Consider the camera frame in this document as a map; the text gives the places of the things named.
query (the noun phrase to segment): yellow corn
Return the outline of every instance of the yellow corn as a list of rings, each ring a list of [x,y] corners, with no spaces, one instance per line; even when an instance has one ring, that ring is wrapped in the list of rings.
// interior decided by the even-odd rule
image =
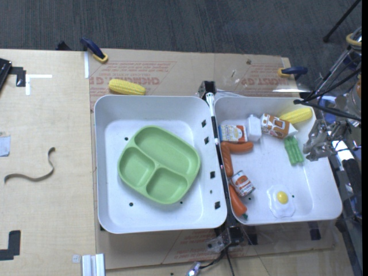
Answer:
[[[283,114],[280,119],[295,124],[297,122],[303,122],[310,119],[312,115],[311,108],[299,108],[292,112]]]
[[[127,80],[112,79],[109,82],[109,88],[117,93],[125,95],[144,95],[145,87],[129,82]]]

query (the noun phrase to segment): blue clamp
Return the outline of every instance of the blue clamp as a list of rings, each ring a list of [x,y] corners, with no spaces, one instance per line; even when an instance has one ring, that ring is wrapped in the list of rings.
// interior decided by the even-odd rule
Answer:
[[[297,80],[301,75],[305,75],[308,72],[306,67],[289,67],[289,68],[279,68],[277,74],[282,78],[288,78],[290,75],[294,75],[295,80]]]
[[[80,40],[84,46],[86,46],[89,50],[93,52],[93,58],[101,63],[105,63],[108,60],[108,55],[103,53],[101,49],[90,39],[82,37]]]

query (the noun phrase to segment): egg yolk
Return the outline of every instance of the egg yolk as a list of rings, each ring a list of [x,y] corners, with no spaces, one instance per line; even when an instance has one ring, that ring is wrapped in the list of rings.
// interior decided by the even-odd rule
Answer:
[[[284,191],[279,191],[276,194],[277,200],[281,203],[281,204],[286,204],[289,201],[289,197],[288,195],[284,192]]]

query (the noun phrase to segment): white bottle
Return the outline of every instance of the white bottle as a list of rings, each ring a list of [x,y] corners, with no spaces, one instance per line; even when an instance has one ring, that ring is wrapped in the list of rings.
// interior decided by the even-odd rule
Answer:
[[[257,118],[254,114],[251,114],[246,119],[246,128],[247,128],[249,141],[256,142],[262,136],[262,130],[260,127],[260,119]]]

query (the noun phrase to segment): fried egg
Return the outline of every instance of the fried egg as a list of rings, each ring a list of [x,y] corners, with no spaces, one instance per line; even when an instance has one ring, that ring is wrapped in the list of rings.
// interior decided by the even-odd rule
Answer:
[[[276,218],[291,217],[295,212],[292,195],[286,186],[278,184],[267,190],[269,207]]]

